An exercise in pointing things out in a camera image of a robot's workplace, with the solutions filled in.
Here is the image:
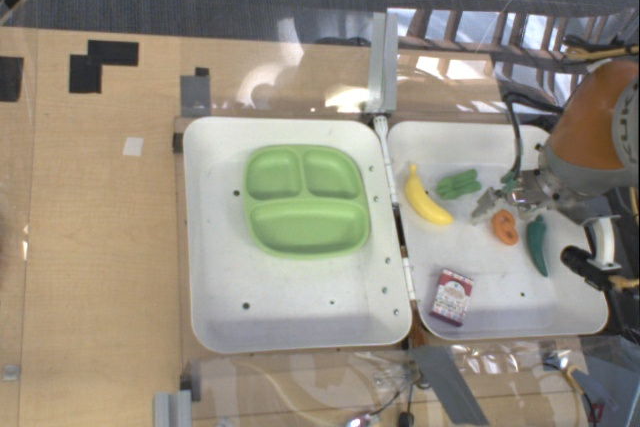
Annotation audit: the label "green divided plate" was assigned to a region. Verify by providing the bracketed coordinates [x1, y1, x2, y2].
[242, 143, 373, 262]

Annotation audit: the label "white plastic tray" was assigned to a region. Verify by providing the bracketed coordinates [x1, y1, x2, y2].
[387, 120, 611, 342]
[182, 116, 414, 356]

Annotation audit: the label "green bean pods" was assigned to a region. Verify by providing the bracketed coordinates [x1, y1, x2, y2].
[434, 168, 483, 202]

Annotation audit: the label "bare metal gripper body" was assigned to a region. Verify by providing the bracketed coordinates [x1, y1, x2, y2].
[493, 166, 570, 214]

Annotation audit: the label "yellow banana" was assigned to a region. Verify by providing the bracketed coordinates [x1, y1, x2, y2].
[403, 163, 455, 227]

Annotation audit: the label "orange pretzel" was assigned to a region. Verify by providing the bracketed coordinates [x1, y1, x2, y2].
[490, 208, 521, 247]

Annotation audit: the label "red and white carton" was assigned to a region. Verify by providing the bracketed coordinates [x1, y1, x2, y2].
[428, 268, 475, 328]

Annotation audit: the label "black cylinder on white bracket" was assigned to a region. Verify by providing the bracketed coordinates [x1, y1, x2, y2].
[559, 214, 624, 291]

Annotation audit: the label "green chili pepper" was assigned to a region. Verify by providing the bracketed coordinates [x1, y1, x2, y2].
[525, 214, 551, 279]

